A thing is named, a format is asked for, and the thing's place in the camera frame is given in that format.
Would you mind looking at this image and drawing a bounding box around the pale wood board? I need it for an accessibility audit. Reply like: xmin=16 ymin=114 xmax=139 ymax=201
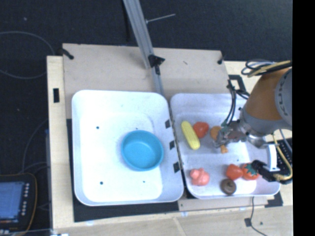
xmin=62 ymin=42 xmax=269 ymax=211

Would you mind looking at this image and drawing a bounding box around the brown round toy food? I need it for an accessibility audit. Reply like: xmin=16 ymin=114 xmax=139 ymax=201
xmin=220 ymin=178 xmax=238 ymax=196

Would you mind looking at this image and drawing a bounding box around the orange toy drumstick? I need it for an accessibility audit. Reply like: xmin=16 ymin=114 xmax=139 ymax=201
xmin=210 ymin=125 xmax=229 ymax=154

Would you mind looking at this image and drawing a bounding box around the red tomato with green top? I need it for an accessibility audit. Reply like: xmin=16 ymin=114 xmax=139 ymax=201
xmin=241 ymin=162 xmax=260 ymax=181

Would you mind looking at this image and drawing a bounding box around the white plastic tray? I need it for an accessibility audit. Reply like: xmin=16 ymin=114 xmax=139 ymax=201
xmin=169 ymin=92 xmax=282 ymax=200
xmin=71 ymin=89 xmax=185 ymax=207

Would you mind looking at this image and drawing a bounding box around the pink toy food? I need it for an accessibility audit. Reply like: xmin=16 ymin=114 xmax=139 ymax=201
xmin=189 ymin=167 xmax=211 ymax=187

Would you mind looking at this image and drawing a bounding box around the black cylinder on white bracket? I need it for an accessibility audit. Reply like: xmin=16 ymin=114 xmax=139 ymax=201
xmin=251 ymin=143 xmax=282 ymax=182

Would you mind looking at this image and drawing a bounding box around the blue bowl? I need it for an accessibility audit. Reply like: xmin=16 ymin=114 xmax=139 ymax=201
xmin=120 ymin=129 xmax=165 ymax=172

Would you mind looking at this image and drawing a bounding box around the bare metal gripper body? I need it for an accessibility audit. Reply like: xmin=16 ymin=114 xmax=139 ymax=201
xmin=226 ymin=120 xmax=268 ymax=149

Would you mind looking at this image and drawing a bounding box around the red toy strawberry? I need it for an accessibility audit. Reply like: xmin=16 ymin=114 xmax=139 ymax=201
xmin=225 ymin=163 xmax=244 ymax=181

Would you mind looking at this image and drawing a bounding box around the yellow corn cob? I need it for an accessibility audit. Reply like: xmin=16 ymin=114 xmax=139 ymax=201
xmin=181 ymin=120 xmax=201 ymax=150

